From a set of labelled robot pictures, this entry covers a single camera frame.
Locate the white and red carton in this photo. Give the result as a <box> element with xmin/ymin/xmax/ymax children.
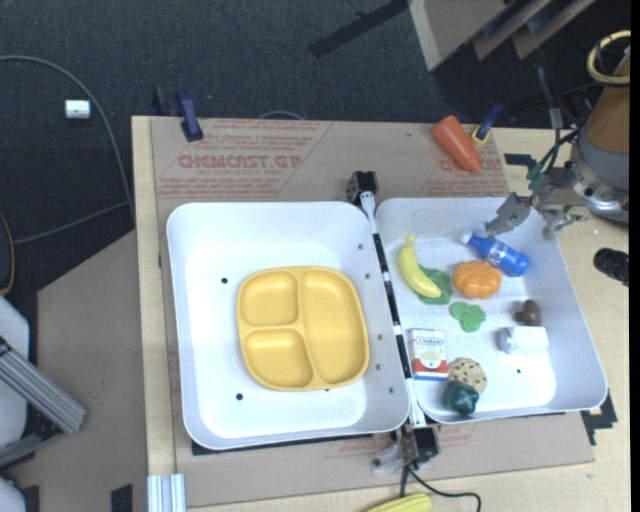
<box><xmin>406</xmin><ymin>327</ymin><xmax>450</xmax><ymax>383</ymax></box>

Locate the tan chocolate chip biscuit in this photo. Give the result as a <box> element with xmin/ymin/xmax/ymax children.
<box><xmin>445</xmin><ymin>357</ymin><xmax>489</xmax><ymax>397</ymax></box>

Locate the orange carrot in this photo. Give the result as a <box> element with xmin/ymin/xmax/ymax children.
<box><xmin>432</xmin><ymin>115</ymin><xmax>485</xmax><ymax>176</ymax></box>

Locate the light green broccoli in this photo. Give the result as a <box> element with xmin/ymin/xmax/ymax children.
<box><xmin>448</xmin><ymin>300</ymin><xmax>488</xmax><ymax>334</ymax></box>

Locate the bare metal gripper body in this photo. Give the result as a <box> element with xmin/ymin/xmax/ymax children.
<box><xmin>532</xmin><ymin>167</ymin><xmax>630</xmax><ymax>224</ymax></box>

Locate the thin black and white rod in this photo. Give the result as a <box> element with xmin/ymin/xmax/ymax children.
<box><xmin>360</xmin><ymin>191</ymin><xmax>427</xmax><ymax>427</ymax></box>

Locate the dark green pepper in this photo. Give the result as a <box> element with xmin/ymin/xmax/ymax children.
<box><xmin>441</xmin><ymin>380</ymin><xmax>481</xmax><ymax>416</ymax></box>

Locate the green lettuce leaf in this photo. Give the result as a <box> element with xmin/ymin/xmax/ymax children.
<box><xmin>416</xmin><ymin>266</ymin><xmax>454</xmax><ymax>306</ymax></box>

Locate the white plastic tray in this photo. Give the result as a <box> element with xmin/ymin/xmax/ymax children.
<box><xmin>165</xmin><ymin>200</ymin><xmax>412</xmax><ymax>452</ymax></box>
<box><xmin>373</xmin><ymin>195</ymin><xmax>609</xmax><ymax>426</ymax></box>

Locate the brown mushroom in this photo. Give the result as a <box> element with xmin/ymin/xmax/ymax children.
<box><xmin>513</xmin><ymin>298</ymin><xmax>544</xmax><ymax>328</ymax></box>

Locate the orange pumpkin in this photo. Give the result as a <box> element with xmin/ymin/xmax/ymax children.
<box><xmin>452</xmin><ymin>259</ymin><xmax>503</xmax><ymax>301</ymax></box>

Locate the brown cardboard board red print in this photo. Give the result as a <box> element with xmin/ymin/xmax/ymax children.
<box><xmin>149</xmin><ymin>116</ymin><xmax>597</xmax><ymax>509</ymax></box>

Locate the yellow divided plate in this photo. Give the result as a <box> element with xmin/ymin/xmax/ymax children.
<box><xmin>235</xmin><ymin>265</ymin><xmax>372</xmax><ymax>393</ymax></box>

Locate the yellow banana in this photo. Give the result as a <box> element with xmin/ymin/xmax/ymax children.
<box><xmin>397</xmin><ymin>234</ymin><xmax>444</xmax><ymax>298</ymax></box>

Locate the yellow corn cob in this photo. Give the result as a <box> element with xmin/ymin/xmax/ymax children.
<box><xmin>366</xmin><ymin>492</ymin><xmax>433</xmax><ymax>512</ymax></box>

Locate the blue bottle white cap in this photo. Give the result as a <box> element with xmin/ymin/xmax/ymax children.
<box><xmin>459</xmin><ymin>230</ymin><xmax>532</xmax><ymax>278</ymax></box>

